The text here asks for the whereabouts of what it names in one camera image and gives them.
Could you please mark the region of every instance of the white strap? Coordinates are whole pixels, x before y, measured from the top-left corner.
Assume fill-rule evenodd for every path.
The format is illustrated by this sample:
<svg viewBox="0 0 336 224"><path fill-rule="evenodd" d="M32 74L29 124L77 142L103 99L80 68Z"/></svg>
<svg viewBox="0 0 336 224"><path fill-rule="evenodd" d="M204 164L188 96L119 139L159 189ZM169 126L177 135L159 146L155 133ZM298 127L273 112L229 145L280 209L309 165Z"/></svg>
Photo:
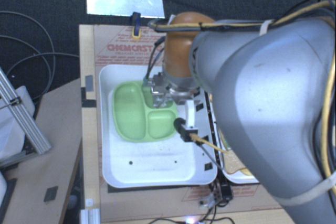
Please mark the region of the white strap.
<svg viewBox="0 0 336 224"><path fill-rule="evenodd" d="M259 36L262 36L264 34L267 33L268 30L268 26L270 25L270 23L272 23L273 20L266 20L262 23L261 27L260 27L260 32L259 32Z"/></svg>
<svg viewBox="0 0 336 224"><path fill-rule="evenodd" d="M277 201L282 206L303 205L319 197L320 195L322 195L323 193L331 189L334 185L336 185L336 172L334 172L330 177L318 183L316 186L311 188L309 191L301 195L298 195L298 196L295 196L289 199L278 198L274 196L273 198L275 201Z"/></svg>

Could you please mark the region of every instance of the green plate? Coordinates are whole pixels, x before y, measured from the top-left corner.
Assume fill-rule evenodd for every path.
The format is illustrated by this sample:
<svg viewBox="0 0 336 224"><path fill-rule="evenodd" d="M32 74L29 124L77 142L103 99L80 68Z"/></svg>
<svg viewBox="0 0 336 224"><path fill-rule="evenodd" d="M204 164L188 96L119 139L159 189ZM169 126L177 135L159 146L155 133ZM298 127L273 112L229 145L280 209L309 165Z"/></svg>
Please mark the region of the green plate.
<svg viewBox="0 0 336 224"><path fill-rule="evenodd" d="M132 142L153 142L171 137L176 131L175 103L154 108L149 87L142 81L119 84L113 92L112 111L118 134Z"/></svg>

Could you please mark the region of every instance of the black connector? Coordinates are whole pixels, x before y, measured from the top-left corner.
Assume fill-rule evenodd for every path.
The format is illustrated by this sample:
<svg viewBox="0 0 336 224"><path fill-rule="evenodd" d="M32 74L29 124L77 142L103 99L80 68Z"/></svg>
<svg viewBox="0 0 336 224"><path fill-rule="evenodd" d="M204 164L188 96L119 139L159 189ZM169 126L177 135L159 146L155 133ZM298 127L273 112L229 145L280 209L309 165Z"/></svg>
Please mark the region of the black connector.
<svg viewBox="0 0 336 224"><path fill-rule="evenodd" d="M177 132L180 134L182 140L184 142L192 142L190 137L191 134L197 134L197 129L186 129L183 125L185 124L185 120L183 118L177 118L174 121L174 127Z"/></svg>

